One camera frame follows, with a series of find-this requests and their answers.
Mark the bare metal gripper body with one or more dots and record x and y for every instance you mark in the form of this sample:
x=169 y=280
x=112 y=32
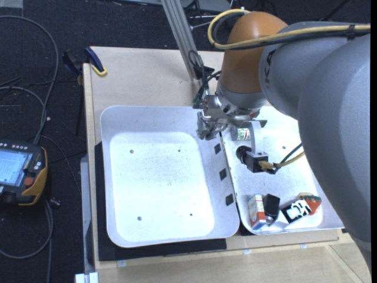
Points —
x=219 y=111

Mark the pale wood board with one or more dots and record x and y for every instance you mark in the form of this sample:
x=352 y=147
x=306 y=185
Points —
x=147 y=78

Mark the orange and white carton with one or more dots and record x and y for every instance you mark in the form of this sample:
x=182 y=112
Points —
x=257 y=212

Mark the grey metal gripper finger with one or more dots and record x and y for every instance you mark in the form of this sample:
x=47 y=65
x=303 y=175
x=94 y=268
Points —
x=201 y=128
x=213 y=132

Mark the white plastic tray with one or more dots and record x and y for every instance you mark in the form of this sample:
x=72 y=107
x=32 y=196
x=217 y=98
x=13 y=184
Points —
x=265 y=184
x=159 y=181

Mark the green and red can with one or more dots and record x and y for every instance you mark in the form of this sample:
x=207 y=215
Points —
x=244 y=134

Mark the beige biscuit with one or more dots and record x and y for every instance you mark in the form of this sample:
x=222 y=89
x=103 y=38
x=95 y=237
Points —
x=303 y=194

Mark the black cylinder on white bracket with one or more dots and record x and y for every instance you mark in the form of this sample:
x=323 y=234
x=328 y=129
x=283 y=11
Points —
x=255 y=161

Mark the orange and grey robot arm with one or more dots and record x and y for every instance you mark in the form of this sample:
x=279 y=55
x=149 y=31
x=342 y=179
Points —
x=330 y=105

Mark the red strawberry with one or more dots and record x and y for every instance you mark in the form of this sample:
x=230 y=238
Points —
x=314 y=203

